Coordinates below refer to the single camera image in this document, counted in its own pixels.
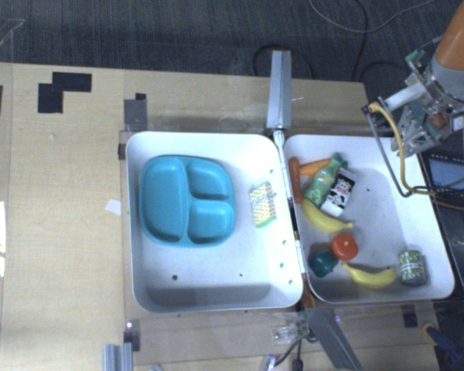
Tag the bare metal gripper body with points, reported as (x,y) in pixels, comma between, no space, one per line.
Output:
(435,99)

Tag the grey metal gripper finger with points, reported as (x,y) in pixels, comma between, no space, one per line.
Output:
(421,143)
(401,139)

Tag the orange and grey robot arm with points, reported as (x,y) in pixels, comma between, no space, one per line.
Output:
(457,37)

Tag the white plastic tray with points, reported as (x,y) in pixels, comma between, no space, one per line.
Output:
(216,276)
(383,215)

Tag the cow print milk carton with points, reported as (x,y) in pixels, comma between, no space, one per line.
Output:
(340,193)

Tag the green bottle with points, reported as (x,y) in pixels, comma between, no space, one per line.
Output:
(321,184)

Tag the orange carrot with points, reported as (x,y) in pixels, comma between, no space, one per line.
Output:
(313,167)

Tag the yellow banana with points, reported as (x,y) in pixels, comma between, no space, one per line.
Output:
(321,218)
(371,278)

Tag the brown sausage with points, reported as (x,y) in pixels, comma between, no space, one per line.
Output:
(295,180)

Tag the red round tomato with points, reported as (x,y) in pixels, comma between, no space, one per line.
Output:
(345,247)

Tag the thin black and white rod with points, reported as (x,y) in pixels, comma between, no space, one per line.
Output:
(279,139)

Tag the green patterned can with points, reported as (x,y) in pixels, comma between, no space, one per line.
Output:
(411,267)

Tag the yellow and white patterned packet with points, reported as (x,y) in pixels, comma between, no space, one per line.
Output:
(263,205)

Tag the blue divided plate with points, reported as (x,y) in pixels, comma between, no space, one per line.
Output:
(166,199)

